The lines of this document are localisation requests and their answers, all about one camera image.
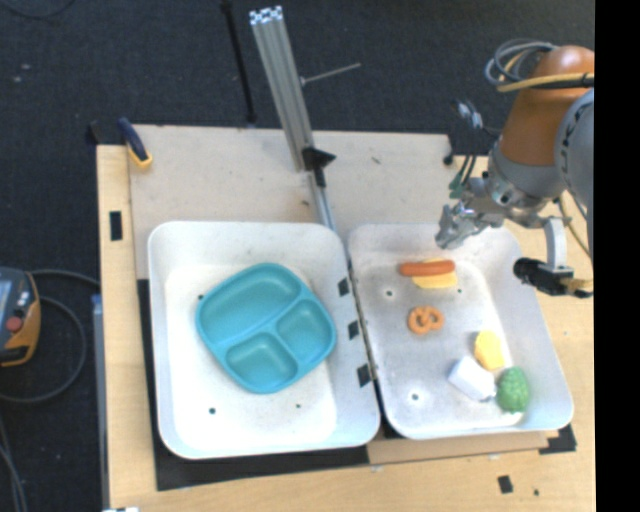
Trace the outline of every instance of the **blue plate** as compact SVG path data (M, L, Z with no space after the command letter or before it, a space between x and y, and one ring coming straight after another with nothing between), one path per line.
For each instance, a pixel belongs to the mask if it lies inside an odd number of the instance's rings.
M227 373L254 393L275 393L320 364L333 350L333 320L293 272L254 265L207 293L196 326Z

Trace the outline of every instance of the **wooden table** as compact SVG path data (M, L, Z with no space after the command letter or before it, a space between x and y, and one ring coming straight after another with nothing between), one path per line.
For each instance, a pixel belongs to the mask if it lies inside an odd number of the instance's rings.
M272 131L193 130L183 129L176 133L204 137L203 140L223 149L228 144L227 137L237 140L240 145L250 139L250 145L258 144L256 147L263 148L266 153L274 151L275 161L287 161L288 149L284 138L279 146L277 141L280 139L274 137L280 135L274 135ZM154 137L151 128L148 132L143 128L141 133L143 140L145 136L147 139ZM371 172L384 173L387 172L385 165L394 171L399 164L407 168L424 165L421 155L412 152L429 151L429 144L425 149L424 142L432 141L433 137L436 137L436 146L441 147L439 136L398 134L322 132L316 135L316 143L319 149L338 155L328 173L333 172L333 166L340 161L344 161L343 165L347 167L366 162ZM393 146L388 145L390 140L394 142ZM161 161L176 150L179 153L180 140L175 144L176 147L171 149L152 144L159 153L154 157ZM389 147L400 149L390 152ZM233 148L227 149L236 156L223 162L224 165L241 165L237 161L239 153L234 153ZM254 154L252 158L265 161L264 155L260 154ZM432 155L432 161L434 158L441 161L441 155ZM162 164L156 160L154 165ZM124 147L98 146L106 390L105 475L108 477L105 508L138 507L141 512L595 510L593 300L552 298L543 294L539 294L539 302L573 396L575 413L568 434L575 436L575 450L544 454L544 450L536 449L536 440L541 438L545 446L547 438L553 445L558 432L538 433L538 437L525 439L520 449L517 440L479 447L477 440L459 439L433 443L426 451L417 446L412 450L406 444L398 444L397 448L393 444L378 444L371 449L372 459L377 462L365 467L239 479L158 491L136 289L138 274L132 226L131 166ZM334 176L339 176L340 167L335 169ZM444 169L443 172L448 172L447 179L450 179L454 169ZM339 180L339 177L331 178L329 174L330 190L336 190L338 195ZM335 198L338 218L342 200L341 197ZM446 200L446 196L442 196L433 208L439 212ZM400 220L419 221L424 213L416 211L412 215L416 218ZM577 230L585 233L582 218L579 215L574 218ZM116 225L121 227L121 232L113 231L114 219L118 221ZM546 258L541 230L525 230L511 224L509 229L517 237L525 255ZM577 277L592 275L588 256L571 238L568 240L568 254ZM562 440L567 432L560 434Z

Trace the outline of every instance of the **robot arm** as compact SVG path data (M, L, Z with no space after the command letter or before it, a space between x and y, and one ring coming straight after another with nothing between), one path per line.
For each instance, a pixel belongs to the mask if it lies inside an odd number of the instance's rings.
M512 53L518 55L502 65L501 58ZM520 79L521 60L540 54L528 78ZM500 78L491 76L493 67ZM542 217L540 211L568 190L586 210L593 260L593 70L594 54L582 47L516 41L498 49L485 74L498 90L519 92L487 170L461 181L459 201L444 206L436 235L440 247L459 247L505 219L543 228L547 262L523 258L514 267L516 275L551 295L584 294L567 285L573 272L566 265L564 226L570 219Z

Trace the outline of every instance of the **toy food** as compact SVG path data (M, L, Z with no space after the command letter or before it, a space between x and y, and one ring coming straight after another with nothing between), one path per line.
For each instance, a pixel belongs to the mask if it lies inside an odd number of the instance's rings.
M407 262L400 265L398 272L410 277L420 288L448 288L458 284L452 260L432 258L422 262Z
M407 325L415 334L426 334L431 329L441 329L444 315L433 306L418 306L411 310Z
M464 356L454 365L448 380L473 400L486 400L496 393L493 374L471 356Z
M478 333L473 354L486 370L497 370L505 364L500 338L493 331L485 330Z
M519 366L507 368L498 380L496 401L507 412L523 412L529 405L529 384Z

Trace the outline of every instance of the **yellow multimeter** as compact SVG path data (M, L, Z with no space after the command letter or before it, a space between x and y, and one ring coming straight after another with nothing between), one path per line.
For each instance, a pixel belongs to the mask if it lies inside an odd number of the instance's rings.
M0 267L0 368L31 359L40 319L40 297L31 274Z

